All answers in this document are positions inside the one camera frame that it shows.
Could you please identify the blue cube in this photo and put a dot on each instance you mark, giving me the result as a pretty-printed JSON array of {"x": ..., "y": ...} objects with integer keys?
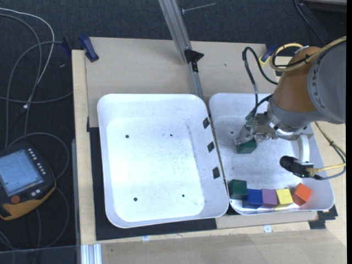
[{"x": 255, "y": 196}]

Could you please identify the orange cube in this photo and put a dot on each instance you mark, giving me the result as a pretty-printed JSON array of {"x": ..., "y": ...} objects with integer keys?
[{"x": 302, "y": 193}]

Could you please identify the white plastic tray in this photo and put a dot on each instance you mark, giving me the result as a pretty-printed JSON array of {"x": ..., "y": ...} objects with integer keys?
[
  {"x": 261, "y": 169},
  {"x": 156, "y": 169}
]

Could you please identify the black cylinder on white bracket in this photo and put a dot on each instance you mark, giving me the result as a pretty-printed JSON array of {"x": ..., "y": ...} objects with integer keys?
[{"x": 294, "y": 166}]

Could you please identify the dark green cube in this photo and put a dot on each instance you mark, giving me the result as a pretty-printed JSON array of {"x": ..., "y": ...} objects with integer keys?
[{"x": 238, "y": 187}]

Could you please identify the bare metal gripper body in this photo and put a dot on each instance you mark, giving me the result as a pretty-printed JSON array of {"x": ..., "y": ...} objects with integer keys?
[{"x": 265, "y": 126}]

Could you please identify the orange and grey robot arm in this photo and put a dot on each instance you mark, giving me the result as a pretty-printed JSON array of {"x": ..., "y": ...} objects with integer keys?
[{"x": 299, "y": 92}]

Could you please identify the purple cube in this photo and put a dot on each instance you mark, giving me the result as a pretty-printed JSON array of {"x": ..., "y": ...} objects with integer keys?
[{"x": 269, "y": 197}]

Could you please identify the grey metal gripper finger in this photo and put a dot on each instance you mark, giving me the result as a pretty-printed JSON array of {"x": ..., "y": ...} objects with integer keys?
[
  {"x": 258, "y": 140},
  {"x": 242, "y": 136}
]

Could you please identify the yellow cube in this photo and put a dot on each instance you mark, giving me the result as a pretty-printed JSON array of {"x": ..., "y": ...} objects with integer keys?
[{"x": 284, "y": 197}]

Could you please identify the brown cardboard board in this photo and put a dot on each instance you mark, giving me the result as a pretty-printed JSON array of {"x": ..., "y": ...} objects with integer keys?
[{"x": 143, "y": 70}]

